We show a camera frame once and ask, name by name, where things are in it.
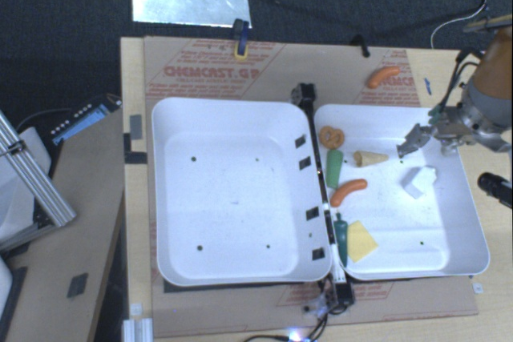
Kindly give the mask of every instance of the red sausage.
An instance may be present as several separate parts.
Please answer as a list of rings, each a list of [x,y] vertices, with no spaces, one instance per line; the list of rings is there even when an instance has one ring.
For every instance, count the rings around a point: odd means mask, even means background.
[[[383,80],[392,76],[397,76],[399,73],[401,73],[401,68],[399,66],[383,67],[381,70],[376,71],[372,76],[370,76],[370,79],[367,82],[367,87],[370,89],[378,88],[379,84]]]
[[[348,183],[340,186],[331,196],[331,200],[329,203],[332,207],[339,207],[344,201],[344,198],[357,190],[365,190],[367,188],[367,180],[366,179],[353,179]]]

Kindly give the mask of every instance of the black cable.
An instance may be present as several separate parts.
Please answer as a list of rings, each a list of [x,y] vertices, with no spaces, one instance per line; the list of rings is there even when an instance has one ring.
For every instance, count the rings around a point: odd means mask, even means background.
[[[345,311],[347,311],[347,306],[345,305],[339,305],[339,306],[336,306],[335,308],[333,308],[331,311],[329,311],[329,314],[330,315],[342,315]]]
[[[44,111],[38,111],[37,113],[33,113],[32,115],[29,115],[28,117],[25,117],[17,126],[16,131],[19,132],[20,129],[29,121],[32,119],[35,119],[36,117],[39,117],[41,115],[52,115],[52,114],[58,114],[58,113],[67,113],[71,111],[71,108],[55,108],[51,110],[44,110]]]
[[[445,93],[445,95],[443,96],[443,99],[439,103],[440,112],[442,112],[446,108],[446,104],[447,104],[447,101],[449,100],[450,93],[458,84],[459,78],[461,77],[463,71],[468,66],[477,66],[478,64],[475,62],[466,62],[461,67],[459,65],[460,65],[459,62],[456,63],[456,66],[454,67],[454,71],[450,77],[449,86],[447,87],[447,92]]]
[[[113,95],[112,93],[106,93],[105,97],[107,97],[107,100],[110,101],[113,104],[117,103],[116,100],[119,100],[119,101],[121,100],[121,97],[119,97],[118,95]]]
[[[250,340],[256,340],[256,339],[279,340],[281,342],[289,342],[290,341],[288,336],[281,336],[281,335],[253,335],[253,336],[250,336],[248,339],[244,340],[244,342],[249,342]]]
[[[306,337],[307,340],[315,341],[318,340],[324,330],[326,329],[326,325],[328,324],[328,314],[325,314],[321,320],[319,320],[319,323],[317,326],[311,331],[310,334]]]
[[[463,47],[456,56],[456,62],[458,64],[461,64],[463,60],[465,60],[471,54],[479,60],[481,60],[484,57],[484,53],[478,49],[475,49],[474,47]]]

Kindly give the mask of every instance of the wooden table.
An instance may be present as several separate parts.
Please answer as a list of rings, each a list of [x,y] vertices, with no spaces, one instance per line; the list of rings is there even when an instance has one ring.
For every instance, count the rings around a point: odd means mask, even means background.
[[[123,221],[121,120],[117,111],[64,143],[53,180],[77,217],[7,260],[27,267],[7,342],[94,340]],[[68,298],[83,274],[84,292]]]
[[[143,134],[131,142],[133,151],[146,151],[144,118],[144,57],[143,40],[124,38],[122,48],[123,78],[123,131],[130,131],[130,117],[142,115]],[[433,107],[446,90],[454,67],[455,50],[408,50],[407,55],[418,89],[421,106]],[[432,95],[427,93],[424,78],[431,84]],[[455,91],[449,101],[459,99]],[[511,141],[511,132],[506,137]],[[483,294],[477,295],[479,314],[432,320],[410,320],[374,324],[329,326],[321,338],[323,342],[342,340],[509,340],[513,335],[513,267],[511,263],[511,210],[497,200],[487,197],[478,189],[478,176],[489,171],[509,176],[510,165],[505,155],[495,155],[481,146],[461,147],[460,154],[469,179],[475,204],[483,225],[491,253],[490,267],[476,282],[483,286]],[[127,223],[128,301],[141,312],[132,312],[131,318],[138,320],[151,317],[151,273],[150,243],[147,210],[147,166],[128,164],[125,167],[125,200]],[[230,333],[223,335],[189,336],[171,339],[177,341],[242,341],[252,333]]]

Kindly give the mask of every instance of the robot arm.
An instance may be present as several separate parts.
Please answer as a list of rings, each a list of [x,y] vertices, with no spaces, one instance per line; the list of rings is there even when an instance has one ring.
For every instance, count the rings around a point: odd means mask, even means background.
[[[509,152],[511,158],[511,144],[501,137],[504,131],[511,129],[511,15],[474,23],[470,30],[488,30],[491,24],[500,29],[471,79],[463,85],[460,102],[455,107],[446,106],[459,75],[469,64],[460,67],[470,53],[468,50],[457,57],[446,97],[430,111],[430,125],[414,126],[406,141],[398,146],[399,157],[423,147],[433,137],[442,144],[444,154],[450,154],[463,144],[479,143],[493,152]],[[479,177],[478,184],[489,195],[511,207],[511,181],[485,173]]]

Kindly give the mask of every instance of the white cable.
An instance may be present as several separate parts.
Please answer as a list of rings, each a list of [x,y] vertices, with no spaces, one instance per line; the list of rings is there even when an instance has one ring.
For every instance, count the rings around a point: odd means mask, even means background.
[[[471,14],[470,16],[466,16],[465,18],[455,18],[453,20],[450,20],[449,22],[444,22],[442,23],[440,26],[438,26],[436,29],[433,30],[433,33],[431,33],[431,38],[430,38],[430,44],[431,44],[431,49],[434,49],[434,36],[436,35],[436,33],[442,29],[444,26],[447,26],[447,25],[450,25],[451,23],[455,23],[455,22],[461,22],[463,20],[468,20],[468,19],[471,19],[471,18],[475,18],[478,14],[480,14],[485,8],[487,7],[487,0],[483,0],[483,4],[473,13]]]
[[[455,19],[452,19],[450,20],[449,22],[444,22],[442,23],[440,26],[438,26],[436,29],[433,30],[433,33],[431,33],[431,38],[430,38],[430,43],[431,43],[431,49],[434,49],[434,44],[433,44],[433,40],[434,40],[434,36],[436,35],[436,33],[442,29],[444,26],[447,26],[447,25],[450,25],[451,23],[455,23],[455,22],[461,22],[462,20],[468,20],[468,19],[471,19],[471,18],[475,18],[478,14],[480,14],[484,8],[487,7],[486,4],[482,4],[481,7],[479,7],[473,14],[471,14],[470,16],[466,16],[465,18],[455,18]]]

